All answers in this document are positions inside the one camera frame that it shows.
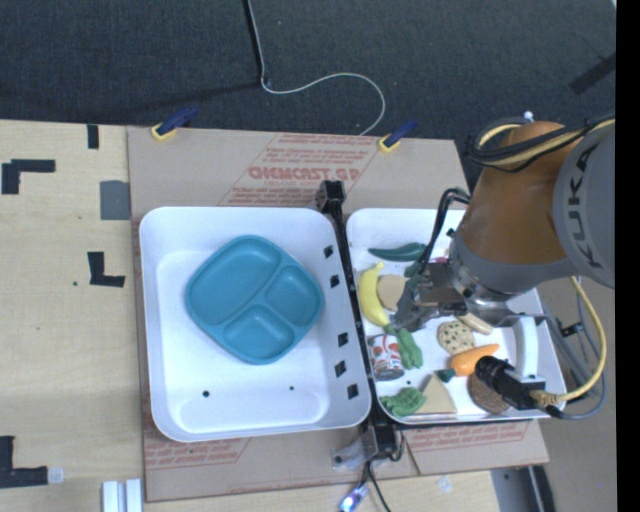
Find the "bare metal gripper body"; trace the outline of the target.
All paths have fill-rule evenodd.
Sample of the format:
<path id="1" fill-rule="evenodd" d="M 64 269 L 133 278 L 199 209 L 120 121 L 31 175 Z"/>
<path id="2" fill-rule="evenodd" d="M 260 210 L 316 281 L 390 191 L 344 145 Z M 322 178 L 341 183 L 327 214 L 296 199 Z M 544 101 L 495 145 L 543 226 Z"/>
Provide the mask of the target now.
<path id="1" fill-rule="evenodd" d="M 409 313 L 414 317 L 501 317 L 508 312 L 507 301 L 506 293 L 482 285 L 458 263 L 428 263 L 409 277 Z"/>

